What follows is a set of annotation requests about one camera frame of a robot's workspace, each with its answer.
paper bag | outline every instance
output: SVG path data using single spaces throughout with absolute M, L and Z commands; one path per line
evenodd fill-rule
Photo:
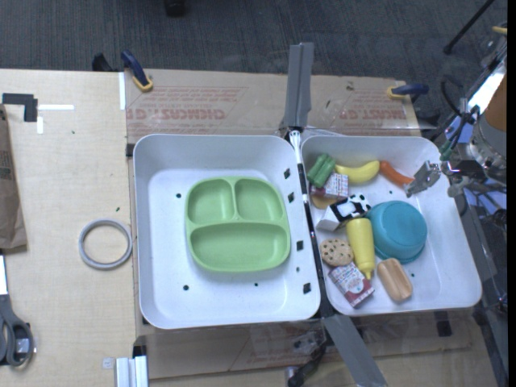
M 0 105 L 0 248 L 12 249 L 26 243 L 27 234 L 10 149 L 7 113 L 5 107 Z

yellow mustard bottle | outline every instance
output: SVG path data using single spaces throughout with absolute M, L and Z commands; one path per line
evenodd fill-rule
M 347 240 L 355 256 L 356 267 L 370 280 L 375 268 L 372 225 L 367 218 L 355 218 L 346 223 Z

clamp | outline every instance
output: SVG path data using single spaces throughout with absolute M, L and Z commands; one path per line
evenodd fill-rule
M 126 68 L 131 69 L 133 72 L 132 80 L 142 92 L 148 92 L 152 89 L 152 80 L 145 74 L 144 69 L 141 67 L 137 59 L 128 50 L 124 50 L 121 54 L 123 65 Z
M 420 94 L 427 94 L 430 87 L 423 83 L 411 83 L 403 86 L 390 86 L 387 88 L 387 96 L 391 99 L 402 100 L 407 94 L 410 95 L 410 100 L 414 103 Z

tape roll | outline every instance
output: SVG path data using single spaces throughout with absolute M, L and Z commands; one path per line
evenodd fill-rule
M 123 255 L 118 258 L 116 261 L 113 262 L 99 262 L 91 258 L 84 249 L 84 242 L 86 236 L 96 227 L 115 227 L 119 231 L 121 231 L 127 241 L 127 248 L 126 251 L 123 253 Z M 100 218 L 95 219 L 94 221 L 86 224 L 84 228 L 82 228 L 81 234 L 79 235 L 79 254 L 81 255 L 82 260 L 89 265 L 92 268 L 96 269 L 113 269 L 118 267 L 119 265 L 123 264 L 129 256 L 131 255 L 132 251 L 132 237 L 131 237 L 131 231 L 129 231 L 129 228 L 121 223 L 120 221 L 116 219 L 111 218 Z

toy banana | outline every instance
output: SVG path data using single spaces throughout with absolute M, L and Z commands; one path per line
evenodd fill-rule
M 380 161 L 372 160 L 358 168 L 350 168 L 340 164 L 335 165 L 335 171 L 347 175 L 350 184 L 362 184 L 373 179 L 380 170 Z

